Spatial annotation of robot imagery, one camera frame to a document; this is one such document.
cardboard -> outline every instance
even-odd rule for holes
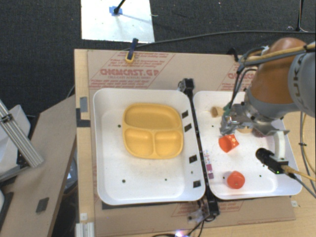
[[[176,90],[178,82],[183,78],[195,80],[195,92],[230,91],[235,83],[238,63],[228,55],[136,52],[135,61],[127,64],[124,60],[126,52],[123,51],[88,50],[84,53],[83,50],[79,50],[79,52],[83,56],[86,55],[88,66],[88,79],[83,86],[89,88],[89,96],[85,97],[90,103],[96,236],[125,236],[192,229],[195,224],[188,222],[187,215],[198,209],[196,202],[111,208],[102,206],[96,191],[92,98],[102,87]],[[247,74],[242,87],[247,87],[252,78],[253,73]],[[219,206],[221,214],[214,222],[205,224],[205,228],[295,219],[289,197],[223,201]]]

